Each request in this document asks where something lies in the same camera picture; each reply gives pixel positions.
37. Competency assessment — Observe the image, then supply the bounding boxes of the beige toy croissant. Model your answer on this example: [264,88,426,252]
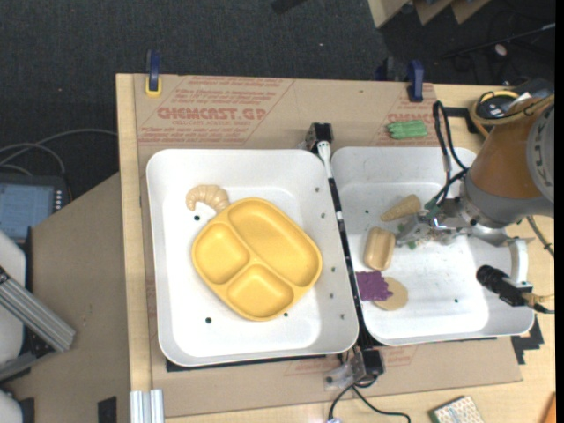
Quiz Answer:
[184,183,232,215]

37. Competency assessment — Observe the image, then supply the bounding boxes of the tan toy ice cream cone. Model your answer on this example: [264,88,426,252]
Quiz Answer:
[379,193,422,223]

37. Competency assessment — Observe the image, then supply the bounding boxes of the tan round toy biscuit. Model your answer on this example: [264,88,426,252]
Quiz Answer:
[372,276,410,312]

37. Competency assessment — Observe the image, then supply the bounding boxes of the yellow divided plate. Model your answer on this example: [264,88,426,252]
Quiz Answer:
[190,197,324,323]

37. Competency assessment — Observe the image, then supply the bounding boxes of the brown cardboard board red print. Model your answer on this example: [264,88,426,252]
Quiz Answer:
[131,74,524,419]

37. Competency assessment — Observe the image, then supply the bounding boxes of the green toy vegetable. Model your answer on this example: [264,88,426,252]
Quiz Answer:
[396,221,419,251]

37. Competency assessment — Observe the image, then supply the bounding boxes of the black block with thin wires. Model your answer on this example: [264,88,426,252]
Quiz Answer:
[350,349,386,379]
[307,122,335,152]

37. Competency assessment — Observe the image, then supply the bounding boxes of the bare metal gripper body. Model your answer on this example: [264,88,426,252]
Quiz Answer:
[416,196,508,247]

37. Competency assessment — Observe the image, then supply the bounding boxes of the thin black and white rod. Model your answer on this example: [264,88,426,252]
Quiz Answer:
[315,140,367,353]

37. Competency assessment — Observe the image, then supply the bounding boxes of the beige toy bread roll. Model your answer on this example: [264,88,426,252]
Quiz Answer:
[362,226,397,272]

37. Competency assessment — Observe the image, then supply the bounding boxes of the green toy asparagus bunch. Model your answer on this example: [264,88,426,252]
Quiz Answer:
[385,119,429,141]

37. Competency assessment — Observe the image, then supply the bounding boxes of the purple toy grapes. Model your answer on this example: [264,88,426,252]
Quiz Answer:
[354,270,394,303]

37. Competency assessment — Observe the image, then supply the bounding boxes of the white plastic tray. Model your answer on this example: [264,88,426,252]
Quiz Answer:
[145,147,360,368]
[330,145,537,347]

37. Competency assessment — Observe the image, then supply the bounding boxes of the patterned square packet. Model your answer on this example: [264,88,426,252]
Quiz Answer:
[428,395,486,423]

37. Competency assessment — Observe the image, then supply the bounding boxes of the black cylinder on white bracket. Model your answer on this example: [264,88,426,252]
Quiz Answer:
[475,237,536,308]

